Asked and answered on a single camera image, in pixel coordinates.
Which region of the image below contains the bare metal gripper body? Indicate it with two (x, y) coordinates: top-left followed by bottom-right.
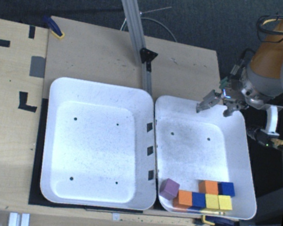
(219, 76), (275, 115)

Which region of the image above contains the white plastic tray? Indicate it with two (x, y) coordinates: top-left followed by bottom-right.
(32, 75), (173, 219)
(138, 93), (273, 226)

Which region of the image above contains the blue cube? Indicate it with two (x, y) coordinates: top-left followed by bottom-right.
(216, 180), (238, 199)
(189, 191), (208, 210)

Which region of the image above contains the orange cube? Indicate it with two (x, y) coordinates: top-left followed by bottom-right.
(171, 189), (195, 212)
(197, 179), (221, 197)

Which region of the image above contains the yellow cube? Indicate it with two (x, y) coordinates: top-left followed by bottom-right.
(216, 193), (235, 212)
(203, 193), (222, 211)

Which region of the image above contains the purple cube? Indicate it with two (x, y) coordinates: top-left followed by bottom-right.
(158, 177), (181, 202)

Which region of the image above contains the black cylinder on white bracket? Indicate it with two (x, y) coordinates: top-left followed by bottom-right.
(244, 100), (283, 149)

